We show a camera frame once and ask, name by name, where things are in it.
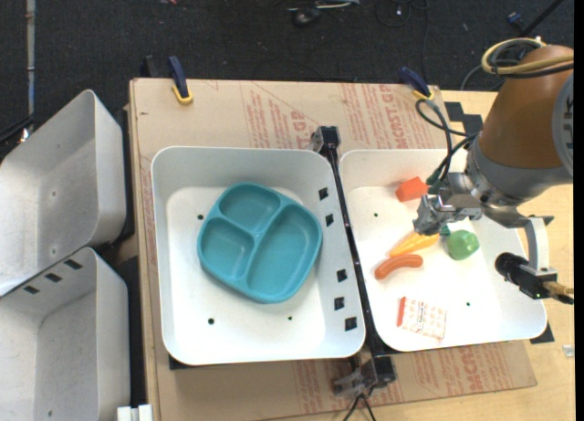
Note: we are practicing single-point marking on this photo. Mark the thin black rod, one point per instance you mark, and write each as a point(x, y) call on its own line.
point(353, 245)

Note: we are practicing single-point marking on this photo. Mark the orange sausage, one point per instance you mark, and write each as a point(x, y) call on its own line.
point(397, 266)

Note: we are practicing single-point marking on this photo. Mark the green pepper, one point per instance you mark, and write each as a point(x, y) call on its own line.
point(463, 245)

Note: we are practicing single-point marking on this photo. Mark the blue divided plate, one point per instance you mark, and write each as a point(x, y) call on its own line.
point(274, 255)

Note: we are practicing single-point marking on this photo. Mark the brown cardboard board red print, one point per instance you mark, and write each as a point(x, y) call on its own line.
point(255, 108)

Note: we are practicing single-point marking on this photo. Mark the white plastic tray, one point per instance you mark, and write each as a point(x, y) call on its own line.
point(68, 346)
point(479, 309)
point(182, 309)
point(59, 182)

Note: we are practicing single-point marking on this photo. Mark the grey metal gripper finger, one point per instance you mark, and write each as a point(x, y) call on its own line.
point(440, 224)
point(422, 222)

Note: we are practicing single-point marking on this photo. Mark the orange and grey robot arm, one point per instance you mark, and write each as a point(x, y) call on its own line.
point(520, 127)

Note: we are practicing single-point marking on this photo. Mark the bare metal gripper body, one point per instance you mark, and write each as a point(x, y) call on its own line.
point(461, 202)

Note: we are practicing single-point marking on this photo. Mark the orange carton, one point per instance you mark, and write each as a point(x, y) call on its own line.
point(409, 190)

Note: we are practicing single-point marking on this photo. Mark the white and orange packet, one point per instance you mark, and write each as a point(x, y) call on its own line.
point(424, 318)

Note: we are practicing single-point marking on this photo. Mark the black cylinder on white bracket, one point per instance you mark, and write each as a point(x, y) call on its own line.
point(524, 275)

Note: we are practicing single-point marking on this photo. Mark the orange carrot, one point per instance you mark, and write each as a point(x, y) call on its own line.
point(413, 243)

